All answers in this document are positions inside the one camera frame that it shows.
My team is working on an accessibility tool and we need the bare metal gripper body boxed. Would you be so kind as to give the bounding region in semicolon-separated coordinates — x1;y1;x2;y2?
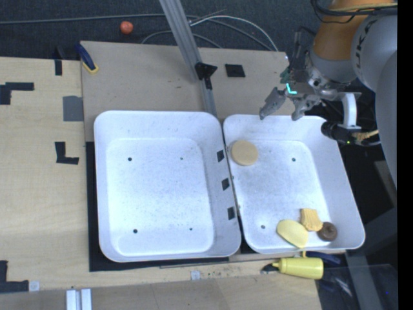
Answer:
279;69;348;108

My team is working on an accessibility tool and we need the tan round biscuit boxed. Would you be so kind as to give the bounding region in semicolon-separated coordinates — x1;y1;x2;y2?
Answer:
230;139;259;167

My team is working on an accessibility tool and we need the white plastic tray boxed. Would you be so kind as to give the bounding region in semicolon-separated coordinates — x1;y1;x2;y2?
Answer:
222;114;367;256
93;110;243;264

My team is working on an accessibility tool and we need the tan ridged bread piece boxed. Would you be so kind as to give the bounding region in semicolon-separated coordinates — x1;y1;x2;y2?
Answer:
299;207;324;233

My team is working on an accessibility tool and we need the yellow oval crisp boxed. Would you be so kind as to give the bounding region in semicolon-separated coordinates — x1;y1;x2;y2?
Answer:
276;219;310;249

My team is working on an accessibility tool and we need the brown doughnut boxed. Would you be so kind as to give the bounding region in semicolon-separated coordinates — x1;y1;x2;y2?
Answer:
316;222;339;242

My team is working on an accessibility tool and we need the yellow squeeze bottle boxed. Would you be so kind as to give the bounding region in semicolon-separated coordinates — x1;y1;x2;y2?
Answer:
271;257;325;281

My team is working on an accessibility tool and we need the black cylinder on white bracket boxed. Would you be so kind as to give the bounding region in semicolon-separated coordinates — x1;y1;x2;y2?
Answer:
320;92;372;147

